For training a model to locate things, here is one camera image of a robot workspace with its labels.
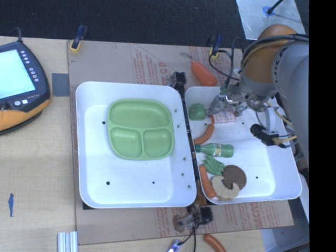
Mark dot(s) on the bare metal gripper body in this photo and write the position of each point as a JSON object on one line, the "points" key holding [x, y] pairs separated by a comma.
{"points": [[244, 98]]}

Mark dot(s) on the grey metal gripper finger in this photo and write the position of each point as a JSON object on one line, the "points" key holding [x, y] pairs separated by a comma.
{"points": [[216, 105], [240, 110]]}

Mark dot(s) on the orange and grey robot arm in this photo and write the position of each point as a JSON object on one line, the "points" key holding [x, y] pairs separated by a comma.
{"points": [[265, 62]]}

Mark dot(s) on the white packet with orange print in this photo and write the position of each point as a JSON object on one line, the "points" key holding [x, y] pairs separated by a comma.
{"points": [[227, 117]]}

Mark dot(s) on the small orange toy piece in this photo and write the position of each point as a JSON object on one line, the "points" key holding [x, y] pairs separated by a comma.
{"points": [[212, 119]]}

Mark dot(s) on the green toy pepper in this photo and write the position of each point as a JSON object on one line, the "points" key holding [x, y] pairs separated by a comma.
{"points": [[197, 111]]}

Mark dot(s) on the orange bottle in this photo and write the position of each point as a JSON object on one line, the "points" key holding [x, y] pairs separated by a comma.
{"points": [[204, 75]]}

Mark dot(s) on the orange sausage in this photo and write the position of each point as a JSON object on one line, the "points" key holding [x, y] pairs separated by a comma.
{"points": [[214, 243], [206, 135]]}

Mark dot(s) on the green bottle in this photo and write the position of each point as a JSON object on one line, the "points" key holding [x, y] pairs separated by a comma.
{"points": [[223, 150]]}

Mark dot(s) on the green toy vegetable bunch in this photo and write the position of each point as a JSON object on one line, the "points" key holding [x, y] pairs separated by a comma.
{"points": [[214, 165]]}

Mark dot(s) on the white plastic tray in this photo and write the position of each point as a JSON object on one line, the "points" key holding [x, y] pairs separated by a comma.
{"points": [[131, 182], [262, 167]]}

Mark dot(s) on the brown biscuit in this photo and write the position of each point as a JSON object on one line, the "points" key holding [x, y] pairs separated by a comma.
{"points": [[235, 176]]}

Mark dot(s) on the green divided plate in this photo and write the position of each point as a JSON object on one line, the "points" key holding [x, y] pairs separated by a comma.
{"points": [[140, 119]]}

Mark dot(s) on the orange carrot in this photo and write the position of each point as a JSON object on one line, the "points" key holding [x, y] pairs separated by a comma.
{"points": [[206, 182]]}

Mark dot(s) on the beige toy bread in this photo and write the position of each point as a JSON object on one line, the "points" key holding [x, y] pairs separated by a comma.
{"points": [[225, 191]]}

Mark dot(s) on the brown cardboard board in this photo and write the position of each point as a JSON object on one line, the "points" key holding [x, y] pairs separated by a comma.
{"points": [[105, 62]]}

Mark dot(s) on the black cylinder on white bracket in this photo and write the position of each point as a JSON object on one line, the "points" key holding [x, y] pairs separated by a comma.
{"points": [[263, 134]]}

